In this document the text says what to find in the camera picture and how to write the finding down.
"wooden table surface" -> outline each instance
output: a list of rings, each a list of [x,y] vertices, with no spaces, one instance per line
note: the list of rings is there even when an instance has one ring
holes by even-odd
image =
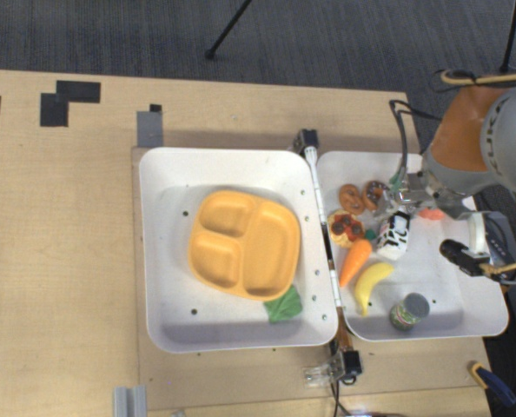
[[[40,94],[55,92],[57,80],[99,82],[102,100],[71,103],[68,128],[42,128]],[[404,95],[0,71],[0,96],[0,416],[111,415],[114,387],[140,383],[151,417],[179,408],[188,417],[331,415],[329,391],[306,389],[300,377],[321,348],[279,349],[275,359],[263,350],[197,358],[139,347],[136,112],[161,104],[170,146],[285,149],[298,129],[314,128],[322,152],[399,151],[387,101]],[[407,133],[418,150],[410,120]],[[489,415],[466,370],[488,364],[480,338],[354,340],[365,373],[341,390],[347,408]],[[176,381],[165,402],[152,386],[163,379],[146,378],[152,364]],[[248,367],[261,377],[245,380]]]

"green vegetable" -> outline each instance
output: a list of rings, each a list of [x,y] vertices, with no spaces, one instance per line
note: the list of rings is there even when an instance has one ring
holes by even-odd
[[[289,320],[302,312],[301,297],[294,286],[276,300],[265,301],[264,307],[270,323]]]

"gray floor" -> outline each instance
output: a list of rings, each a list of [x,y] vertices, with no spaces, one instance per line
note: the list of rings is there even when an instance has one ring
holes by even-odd
[[[432,92],[432,73],[494,72],[513,7],[513,0],[255,0],[215,61],[205,60],[241,1],[0,0],[0,69],[390,89],[442,115],[453,94]],[[437,125],[417,118],[415,126],[425,147]],[[486,198],[516,232],[507,193],[492,189]]]

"banana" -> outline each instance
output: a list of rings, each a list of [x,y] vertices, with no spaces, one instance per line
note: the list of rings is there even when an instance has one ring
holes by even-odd
[[[362,316],[368,313],[368,301],[375,285],[387,278],[394,271],[394,267],[386,262],[376,262],[361,273],[354,286],[354,298],[362,307]]]

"yellow plate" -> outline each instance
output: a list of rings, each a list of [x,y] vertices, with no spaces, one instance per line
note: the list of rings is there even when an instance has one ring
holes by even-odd
[[[212,288],[271,301],[291,286],[300,246],[299,223],[288,208],[247,193],[217,191],[196,215],[189,266]]]

